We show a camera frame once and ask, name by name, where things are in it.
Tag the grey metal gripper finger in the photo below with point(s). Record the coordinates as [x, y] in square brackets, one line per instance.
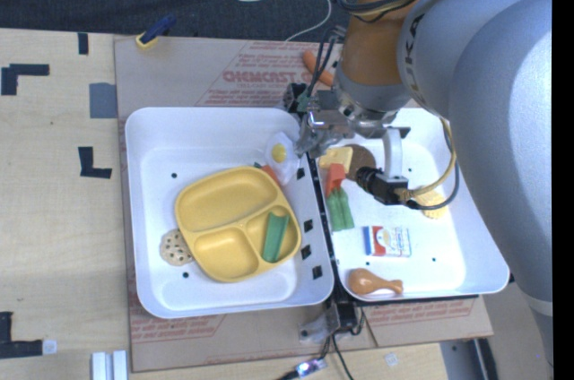
[319, 149]
[302, 144]

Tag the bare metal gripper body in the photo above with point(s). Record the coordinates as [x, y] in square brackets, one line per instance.
[329, 118]

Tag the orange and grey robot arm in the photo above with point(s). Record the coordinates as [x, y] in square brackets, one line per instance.
[484, 109]

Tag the yellow cheese wedge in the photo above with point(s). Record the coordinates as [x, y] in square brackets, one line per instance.
[337, 156]

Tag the white fried egg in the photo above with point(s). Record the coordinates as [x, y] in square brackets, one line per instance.
[279, 153]

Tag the orange pepper piece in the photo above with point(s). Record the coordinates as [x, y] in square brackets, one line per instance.
[334, 178]

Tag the brown round patty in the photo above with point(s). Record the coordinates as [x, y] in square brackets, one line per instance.
[361, 158]

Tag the small orange carrot green top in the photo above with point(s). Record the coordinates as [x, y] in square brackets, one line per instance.
[269, 171]

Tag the green asparagus bundle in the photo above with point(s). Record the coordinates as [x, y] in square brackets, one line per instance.
[340, 210]

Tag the yellow divided plate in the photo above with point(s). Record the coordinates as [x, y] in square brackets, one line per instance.
[224, 199]

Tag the green celery stick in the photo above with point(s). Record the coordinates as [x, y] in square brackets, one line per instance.
[274, 237]

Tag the white red blue carton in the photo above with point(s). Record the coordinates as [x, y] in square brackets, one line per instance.
[388, 241]

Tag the yellow round cracker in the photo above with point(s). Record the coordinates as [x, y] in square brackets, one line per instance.
[436, 213]

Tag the brown chicken drumstick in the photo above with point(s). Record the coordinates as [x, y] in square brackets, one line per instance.
[365, 282]

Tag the brown cardboard board red print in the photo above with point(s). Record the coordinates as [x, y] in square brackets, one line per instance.
[179, 73]

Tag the white plastic tray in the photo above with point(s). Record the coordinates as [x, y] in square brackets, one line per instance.
[157, 172]
[448, 253]

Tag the chocolate chip biscuit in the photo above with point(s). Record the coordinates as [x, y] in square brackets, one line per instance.
[171, 250]

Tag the black cylinder on white bracket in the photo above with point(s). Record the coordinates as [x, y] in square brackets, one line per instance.
[383, 187]

